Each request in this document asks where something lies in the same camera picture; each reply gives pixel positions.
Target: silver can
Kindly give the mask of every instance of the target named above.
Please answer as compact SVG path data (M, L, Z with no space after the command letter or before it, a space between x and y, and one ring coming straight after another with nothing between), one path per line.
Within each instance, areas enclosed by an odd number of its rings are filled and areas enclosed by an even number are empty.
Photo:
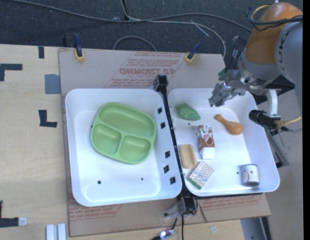
M260 184L256 164L245 164L241 168L243 184L247 187L256 187Z

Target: patterned box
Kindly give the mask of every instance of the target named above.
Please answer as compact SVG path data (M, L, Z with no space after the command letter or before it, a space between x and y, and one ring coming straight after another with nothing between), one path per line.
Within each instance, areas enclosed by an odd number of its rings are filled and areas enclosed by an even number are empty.
M203 161L200 161L187 180L199 190L205 185L214 170Z

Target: cardboard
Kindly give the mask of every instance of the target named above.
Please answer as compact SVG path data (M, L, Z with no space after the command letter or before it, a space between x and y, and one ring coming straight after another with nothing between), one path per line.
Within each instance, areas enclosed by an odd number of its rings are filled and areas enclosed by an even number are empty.
M61 103L68 193L70 236L84 236L151 228L170 228L173 219L164 219L163 211L176 199L85 207L72 194L66 94L77 88L152 88L156 75L166 75L167 92L175 88L213 88L218 73L225 67L219 54L197 54L184 61L185 53L85 49L84 60L76 60L73 48L59 49ZM264 194L214 197L198 200L196 215L185 224L226 221L270 215Z

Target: wooden spoon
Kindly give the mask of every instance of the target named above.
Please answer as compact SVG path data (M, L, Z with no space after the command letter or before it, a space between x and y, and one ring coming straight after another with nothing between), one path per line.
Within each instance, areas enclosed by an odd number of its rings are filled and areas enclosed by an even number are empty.
M239 135L243 132L243 126L239 122L228 121L223 118L220 114L214 117L217 121L221 122L227 130L233 135Z

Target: green divided plate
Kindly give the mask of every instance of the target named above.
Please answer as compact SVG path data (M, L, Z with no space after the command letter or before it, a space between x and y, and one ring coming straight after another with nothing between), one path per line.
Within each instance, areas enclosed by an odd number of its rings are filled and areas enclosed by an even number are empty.
M150 115L111 102L98 110L90 141L98 153L108 158L139 164L151 154L156 132L156 123Z

